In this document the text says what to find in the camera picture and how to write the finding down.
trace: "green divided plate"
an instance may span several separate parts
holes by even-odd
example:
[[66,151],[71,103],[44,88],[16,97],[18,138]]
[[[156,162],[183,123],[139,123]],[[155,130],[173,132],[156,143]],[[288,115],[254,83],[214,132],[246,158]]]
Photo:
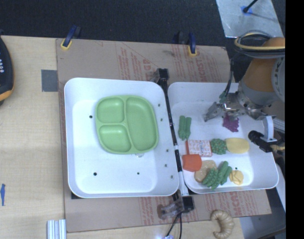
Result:
[[139,96],[100,99],[96,106],[96,127],[100,144],[111,153],[145,153],[158,143],[153,107]]

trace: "metal bracket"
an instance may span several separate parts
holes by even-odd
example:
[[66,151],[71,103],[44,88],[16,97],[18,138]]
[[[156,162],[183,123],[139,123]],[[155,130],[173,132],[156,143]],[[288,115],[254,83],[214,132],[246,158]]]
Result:
[[167,218],[176,217],[178,214],[186,214],[195,208],[192,196],[184,196],[180,190],[173,195],[173,203],[167,206],[158,206],[159,218],[165,220]]
[[47,239],[66,239],[66,220],[50,220],[47,222]]
[[265,142],[273,142],[277,141],[274,138],[274,126],[273,126],[273,118],[275,116],[265,116],[262,120],[263,126],[265,128],[265,134],[261,137]]

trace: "black cable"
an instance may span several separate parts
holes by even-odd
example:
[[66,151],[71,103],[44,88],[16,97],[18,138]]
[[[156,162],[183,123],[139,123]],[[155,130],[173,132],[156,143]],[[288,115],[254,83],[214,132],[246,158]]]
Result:
[[230,90],[230,86],[231,86],[231,82],[232,82],[232,77],[233,77],[233,71],[230,70],[229,73],[229,80],[227,82],[227,86],[225,88],[225,97],[227,97],[227,95],[229,94],[229,90]]
[[182,237],[182,227],[183,227],[182,226],[182,212],[180,212],[180,213],[178,213],[176,215],[176,217],[175,217],[175,219],[174,219],[174,221],[173,221],[173,223],[171,225],[171,228],[169,229],[169,231],[168,231],[168,233],[166,234],[165,237],[168,237],[170,235],[170,232],[172,231],[172,229],[173,229],[173,227],[174,227],[174,225],[175,225],[175,223],[176,223],[176,221],[177,221],[178,218],[180,218],[180,223],[181,223],[180,238]]
[[182,213],[180,213],[180,224],[181,224],[181,229],[180,229],[180,238],[182,238],[182,230],[183,230],[183,225],[182,225]]
[[263,47],[262,41],[265,42],[272,38],[269,34],[252,30],[244,33],[234,41],[234,49],[238,53],[254,58],[279,58],[284,57],[285,47]]

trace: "black floor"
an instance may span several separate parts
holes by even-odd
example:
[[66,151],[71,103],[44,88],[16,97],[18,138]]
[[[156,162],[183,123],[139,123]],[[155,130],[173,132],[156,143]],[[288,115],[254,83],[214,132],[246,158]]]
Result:
[[[286,0],[272,3],[285,36]],[[74,24],[81,39],[171,43],[182,31],[197,45],[231,51],[216,0],[0,0],[5,35],[64,38]]]

